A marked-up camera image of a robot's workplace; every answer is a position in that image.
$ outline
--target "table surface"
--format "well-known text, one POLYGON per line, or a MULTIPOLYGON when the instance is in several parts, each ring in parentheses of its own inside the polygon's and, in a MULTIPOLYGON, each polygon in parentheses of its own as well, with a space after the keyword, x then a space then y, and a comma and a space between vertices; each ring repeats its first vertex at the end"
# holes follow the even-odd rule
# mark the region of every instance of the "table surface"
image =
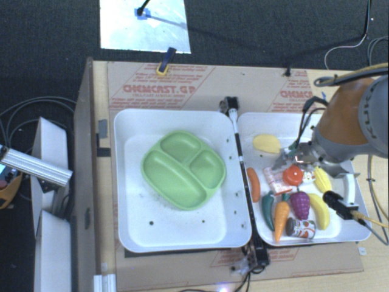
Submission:
MULTIPOLYGON (((329 71, 322 70, 307 70, 309 82, 312 83, 318 77, 329 76, 329 71)), ((95 119, 96 122, 100 119, 106 119, 108 117, 108 79, 106 75, 106 62, 94 62, 94 97, 95 97, 95 119)), ((318 88, 312 87, 314 95, 321 96, 321 92, 324 91, 329 99, 335 92, 334 88, 318 88)), ((100 140, 100 146, 110 147, 109 139, 100 140)), ((372 218, 376 218, 377 215, 374 210, 373 202, 370 196, 368 188, 367 178, 367 157, 358 156, 353 161, 356 172, 360 173, 359 185, 362 191, 363 198, 365 200, 368 213, 372 218)), ((109 159, 98 159, 97 167, 103 168, 105 171, 111 169, 111 163, 109 159)), ((98 177, 99 186, 110 185, 110 176, 107 176, 104 172, 104 176, 98 177)), ((377 197, 386 211, 388 211, 388 160, 382 158, 373 159, 373 171, 372 176, 375 179, 374 187, 377 197)), ((104 192, 100 197, 104 200, 106 195, 104 192)), ((113 220, 112 206, 110 207, 106 203, 100 203, 99 205, 100 215, 113 220)), ((374 229, 383 236, 382 230, 379 227, 373 226, 374 229)), ((102 248, 111 248, 113 245, 112 237, 106 235, 112 234, 112 229, 109 226, 102 226, 100 236, 100 244, 102 248)), ((302 291, 386 291, 389 286, 389 248, 383 245, 374 235, 371 235, 369 239, 358 244, 362 250, 365 250, 366 254, 361 256, 364 272, 362 273, 347 273, 336 274, 330 276, 314 276, 314 277, 299 277, 290 279, 278 279, 278 280, 256 280, 258 276, 252 276, 249 291, 288 291, 288 292, 302 292, 302 291)), ((113 270, 112 267, 115 264, 115 257, 108 251, 102 251, 102 260, 108 263, 108 271, 113 270)), ((219 291, 221 288, 225 288, 225 291, 234 291, 238 287, 237 283, 232 283, 223 286, 202 286, 192 287, 193 289, 202 289, 206 291, 219 291)), ((184 288, 171 288, 156 291, 169 291, 175 292, 184 290, 184 288)))

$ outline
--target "orange carrot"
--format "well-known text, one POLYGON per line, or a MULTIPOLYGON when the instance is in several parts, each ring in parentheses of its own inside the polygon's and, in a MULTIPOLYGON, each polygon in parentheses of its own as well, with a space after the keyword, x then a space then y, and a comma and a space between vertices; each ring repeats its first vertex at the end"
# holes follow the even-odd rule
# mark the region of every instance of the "orange carrot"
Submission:
POLYGON ((261 196, 260 179, 253 168, 247 168, 247 176, 251 183, 251 198, 253 202, 258 202, 261 196))
POLYGON ((275 206, 274 215, 274 238, 276 242, 280 241, 282 232, 286 226, 287 217, 291 210, 289 204, 286 202, 289 199, 289 195, 286 193, 282 194, 282 201, 277 203, 275 206))

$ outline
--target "green pepper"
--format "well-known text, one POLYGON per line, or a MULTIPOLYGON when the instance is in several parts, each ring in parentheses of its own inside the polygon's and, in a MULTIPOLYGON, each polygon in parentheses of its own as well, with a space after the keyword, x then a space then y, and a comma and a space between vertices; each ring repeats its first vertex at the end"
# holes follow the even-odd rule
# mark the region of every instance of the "green pepper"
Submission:
POLYGON ((262 214, 267 227, 274 231, 272 205, 274 202, 273 191, 269 191, 266 196, 262 198, 262 214))

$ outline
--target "green plate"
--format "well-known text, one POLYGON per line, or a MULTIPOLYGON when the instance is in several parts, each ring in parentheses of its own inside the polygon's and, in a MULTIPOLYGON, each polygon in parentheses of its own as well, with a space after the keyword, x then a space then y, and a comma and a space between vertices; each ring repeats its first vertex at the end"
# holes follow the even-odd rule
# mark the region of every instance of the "green plate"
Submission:
POLYGON ((194 210, 220 188, 225 164, 195 135, 174 131, 143 157, 142 175, 170 203, 182 210, 194 210))

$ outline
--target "red tomato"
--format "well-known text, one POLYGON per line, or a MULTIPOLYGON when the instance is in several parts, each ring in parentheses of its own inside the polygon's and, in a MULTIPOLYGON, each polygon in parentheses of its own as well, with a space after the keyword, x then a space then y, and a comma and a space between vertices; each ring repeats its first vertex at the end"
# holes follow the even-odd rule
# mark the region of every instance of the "red tomato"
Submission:
POLYGON ((297 165, 292 164, 283 172, 282 179, 286 184, 298 186, 303 182, 303 176, 303 171, 301 171, 297 165))

